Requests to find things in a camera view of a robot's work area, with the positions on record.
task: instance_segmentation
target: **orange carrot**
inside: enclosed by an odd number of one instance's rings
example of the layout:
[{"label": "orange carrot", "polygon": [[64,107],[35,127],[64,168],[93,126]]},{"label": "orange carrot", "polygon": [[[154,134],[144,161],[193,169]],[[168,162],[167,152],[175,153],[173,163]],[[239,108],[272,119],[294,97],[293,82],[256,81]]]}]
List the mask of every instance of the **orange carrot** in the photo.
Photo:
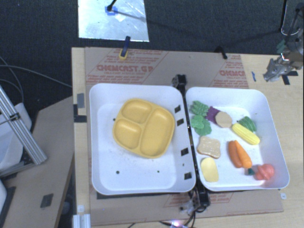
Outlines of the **orange carrot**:
[{"label": "orange carrot", "polygon": [[230,159],[236,168],[241,168],[243,166],[240,158],[238,157],[237,146],[234,141],[228,143],[228,152]]},{"label": "orange carrot", "polygon": [[237,154],[239,159],[241,160],[244,168],[251,168],[252,167],[252,161],[249,157],[249,155],[246,153],[244,148],[239,144],[237,140],[234,141],[237,147]]}]

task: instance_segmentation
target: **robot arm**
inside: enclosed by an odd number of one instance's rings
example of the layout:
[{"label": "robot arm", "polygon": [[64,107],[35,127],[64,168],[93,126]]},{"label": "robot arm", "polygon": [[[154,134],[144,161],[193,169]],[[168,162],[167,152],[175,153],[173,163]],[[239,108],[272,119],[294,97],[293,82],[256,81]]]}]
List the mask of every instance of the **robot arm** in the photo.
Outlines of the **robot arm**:
[{"label": "robot arm", "polygon": [[295,27],[299,17],[303,19],[304,4],[299,3],[295,9],[295,16],[291,28],[285,39],[285,48],[276,60],[271,59],[267,72],[263,74],[264,79],[268,81],[276,81],[281,75],[288,74],[291,70],[299,70],[303,67],[303,25],[298,30],[296,38],[291,38],[291,31]]}]

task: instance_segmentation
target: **yellow corn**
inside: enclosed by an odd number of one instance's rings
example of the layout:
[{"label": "yellow corn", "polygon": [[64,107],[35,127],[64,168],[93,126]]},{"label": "yellow corn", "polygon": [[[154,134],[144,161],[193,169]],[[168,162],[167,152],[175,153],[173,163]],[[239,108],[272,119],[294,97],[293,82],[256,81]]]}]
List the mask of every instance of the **yellow corn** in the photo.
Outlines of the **yellow corn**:
[{"label": "yellow corn", "polygon": [[242,126],[241,124],[235,123],[232,125],[232,130],[240,136],[243,140],[251,145],[260,143],[260,139],[253,132]]}]

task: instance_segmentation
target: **dark background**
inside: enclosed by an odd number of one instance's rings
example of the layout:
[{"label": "dark background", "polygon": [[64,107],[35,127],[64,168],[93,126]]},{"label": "dark background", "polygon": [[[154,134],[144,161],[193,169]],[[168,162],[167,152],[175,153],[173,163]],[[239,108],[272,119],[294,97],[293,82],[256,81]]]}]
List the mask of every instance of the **dark background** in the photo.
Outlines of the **dark background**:
[{"label": "dark background", "polygon": [[[222,46],[227,53],[277,54],[276,46],[284,39],[279,32],[283,2],[144,0],[150,42],[131,42],[129,47],[213,52]],[[304,0],[288,0],[287,26],[299,2]],[[78,37],[77,0],[0,0],[0,56],[9,65],[72,85],[72,47],[122,46],[121,41]],[[267,65],[261,67],[266,71]],[[32,119],[39,110],[72,95],[69,87],[33,73],[14,72]],[[6,68],[0,68],[0,84],[16,105],[21,101],[20,93],[3,80],[17,83]]]}]

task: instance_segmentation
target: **blue and yellow clip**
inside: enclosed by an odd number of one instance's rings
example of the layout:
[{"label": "blue and yellow clip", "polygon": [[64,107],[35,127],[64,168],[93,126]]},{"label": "blue and yellow clip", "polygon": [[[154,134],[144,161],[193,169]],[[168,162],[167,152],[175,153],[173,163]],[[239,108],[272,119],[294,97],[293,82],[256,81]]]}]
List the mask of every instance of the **blue and yellow clip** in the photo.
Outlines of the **blue and yellow clip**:
[{"label": "blue and yellow clip", "polygon": [[128,56],[128,46],[129,46],[129,42],[131,40],[130,36],[126,36],[125,40],[124,40],[124,46],[123,49],[120,50],[119,53],[119,59],[120,60],[125,60]]}]

